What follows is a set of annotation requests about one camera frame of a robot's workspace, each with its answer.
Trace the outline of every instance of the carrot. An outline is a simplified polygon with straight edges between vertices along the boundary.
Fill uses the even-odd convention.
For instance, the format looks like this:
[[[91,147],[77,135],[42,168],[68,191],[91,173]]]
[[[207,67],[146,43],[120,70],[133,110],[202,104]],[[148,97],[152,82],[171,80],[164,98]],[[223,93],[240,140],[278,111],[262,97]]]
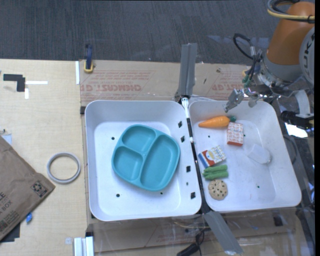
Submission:
[[[230,123],[230,119],[227,116],[220,115],[199,123],[199,127],[206,127],[206,128],[225,127],[229,123]]]

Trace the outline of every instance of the wooden surface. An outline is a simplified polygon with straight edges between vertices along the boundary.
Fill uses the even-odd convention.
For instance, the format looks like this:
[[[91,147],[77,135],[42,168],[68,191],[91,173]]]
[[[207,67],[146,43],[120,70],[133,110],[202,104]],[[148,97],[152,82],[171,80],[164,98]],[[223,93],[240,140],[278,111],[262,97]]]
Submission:
[[[0,128],[12,133],[13,148],[46,177],[49,158],[59,152],[71,152],[84,169],[80,88],[76,85],[74,61],[0,59]],[[16,82],[3,81],[3,74],[19,74],[26,81],[48,81],[47,85],[29,85],[29,99],[16,92]],[[65,179],[75,173],[75,164],[61,158],[52,172]],[[29,224],[21,223],[20,238],[0,243],[0,256],[72,256],[73,246],[66,239],[84,237],[87,228],[85,174],[55,190],[33,212]],[[311,255],[300,221],[288,233],[238,239],[244,255]],[[188,244],[150,247],[97,255],[176,255]],[[226,255],[217,241],[205,242],[203,255]]]

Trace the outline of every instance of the blue divided plate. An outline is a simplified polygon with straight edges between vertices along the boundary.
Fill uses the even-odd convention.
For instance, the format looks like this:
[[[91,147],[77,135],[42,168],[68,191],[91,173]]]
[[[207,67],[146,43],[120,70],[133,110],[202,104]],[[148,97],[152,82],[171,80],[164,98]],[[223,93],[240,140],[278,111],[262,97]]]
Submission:
[[[112,154],[112,168],[125,181],[149,191],[164,189],[180,157],[178,143],[149,126],[135,124],[119,138]]]

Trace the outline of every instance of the white ring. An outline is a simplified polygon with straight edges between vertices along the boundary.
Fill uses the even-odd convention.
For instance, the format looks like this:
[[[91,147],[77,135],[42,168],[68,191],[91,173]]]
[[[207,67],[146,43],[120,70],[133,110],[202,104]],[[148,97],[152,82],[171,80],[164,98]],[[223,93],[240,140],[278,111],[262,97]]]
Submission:
[[[53,163],[54,160],[56,160],[57,158],[60,158],[60,157],[69,157],[69,158],[73,159],[76,162],[77,171],[76,171],[75,175],[73,175],[71,178],[60,179],[60,178],[56,178],[51,173],[51,170],[50,170],[51,164]],[[49,159],[48,163],[46,164],[46,171],[47,171],[50,179],[53,180],[54,182],[60,183],[60,184],[68,184],[70,182],[73,182],[79,176],[80,171],[81,171],[80,160],[74,154],[69,153],[69,152],[56,153]]]

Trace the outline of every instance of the brown package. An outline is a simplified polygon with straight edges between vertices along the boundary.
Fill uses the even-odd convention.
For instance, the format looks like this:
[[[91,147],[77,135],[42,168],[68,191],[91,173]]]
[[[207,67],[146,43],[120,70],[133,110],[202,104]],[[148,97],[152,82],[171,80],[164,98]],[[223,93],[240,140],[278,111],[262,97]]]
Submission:
[[[54,189],[0,136],[0,240]]]

